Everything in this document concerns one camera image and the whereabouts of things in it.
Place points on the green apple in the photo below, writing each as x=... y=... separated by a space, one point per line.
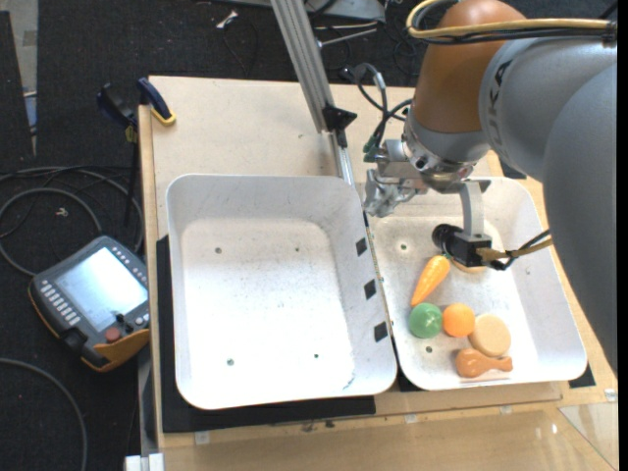
x=425 y=321

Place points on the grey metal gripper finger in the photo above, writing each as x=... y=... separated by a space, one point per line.
x=403 y=194
x=377 y=199

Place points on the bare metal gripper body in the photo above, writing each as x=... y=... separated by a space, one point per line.
x=400 y=162

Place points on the orange carrot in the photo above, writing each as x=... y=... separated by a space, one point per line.
x=431 y=278

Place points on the beige round biscuit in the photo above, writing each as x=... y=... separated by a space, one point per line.
x=490 y=335

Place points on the orange fruit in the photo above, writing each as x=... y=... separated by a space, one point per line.
x=458 y=320

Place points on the black cylinder on white bracket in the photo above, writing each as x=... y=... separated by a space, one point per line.
x=463 y=245

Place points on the tan round bread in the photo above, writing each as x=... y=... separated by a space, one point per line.
x=468 y=266

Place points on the tan chicken drumstick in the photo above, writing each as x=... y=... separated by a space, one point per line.
x=473 y=362

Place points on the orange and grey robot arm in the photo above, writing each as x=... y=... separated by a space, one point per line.
x=539 y=116

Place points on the white plastic tray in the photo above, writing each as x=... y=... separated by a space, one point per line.
x=535 y=312
x=265 y=302

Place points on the pale wood board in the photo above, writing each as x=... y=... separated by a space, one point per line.
x=235 y=125

